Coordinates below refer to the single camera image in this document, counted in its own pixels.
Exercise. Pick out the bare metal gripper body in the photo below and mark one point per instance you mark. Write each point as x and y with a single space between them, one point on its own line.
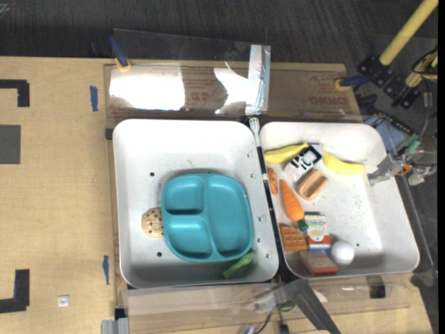
427 151

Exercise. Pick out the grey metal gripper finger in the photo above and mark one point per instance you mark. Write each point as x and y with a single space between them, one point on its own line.
380 177
388 162

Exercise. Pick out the yellow banana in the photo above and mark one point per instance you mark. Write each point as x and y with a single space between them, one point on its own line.
342 167
283 153

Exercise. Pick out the white plastic tray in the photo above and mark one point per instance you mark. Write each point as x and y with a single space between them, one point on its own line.
365 214
146 144

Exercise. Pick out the tan bread roll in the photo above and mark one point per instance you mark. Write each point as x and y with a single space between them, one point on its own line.
312 185

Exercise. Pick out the white yellow and red carton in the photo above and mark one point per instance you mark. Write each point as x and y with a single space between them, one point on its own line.
317 231

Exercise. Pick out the white ball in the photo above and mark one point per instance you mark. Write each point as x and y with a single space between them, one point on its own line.
342 252

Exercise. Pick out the orange carrot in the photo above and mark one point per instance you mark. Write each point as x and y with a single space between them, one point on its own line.
291 202

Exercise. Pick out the brown and orange block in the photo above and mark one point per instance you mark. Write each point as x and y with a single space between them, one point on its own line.
318 263

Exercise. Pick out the orange waffle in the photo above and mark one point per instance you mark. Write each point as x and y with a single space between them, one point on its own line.
292 238

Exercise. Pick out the small orange sausage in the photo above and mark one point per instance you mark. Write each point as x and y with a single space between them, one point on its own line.
273 181

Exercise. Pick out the blue divided plate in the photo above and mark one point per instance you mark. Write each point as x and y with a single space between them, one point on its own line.
226 200

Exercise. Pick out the green toy vegetable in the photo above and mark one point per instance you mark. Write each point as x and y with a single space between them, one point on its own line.
238 266

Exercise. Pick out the chocolate chip biscuit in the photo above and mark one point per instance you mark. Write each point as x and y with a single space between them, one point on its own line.
151 223

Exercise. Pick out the small white square tile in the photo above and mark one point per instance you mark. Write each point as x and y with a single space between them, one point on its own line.
63 300

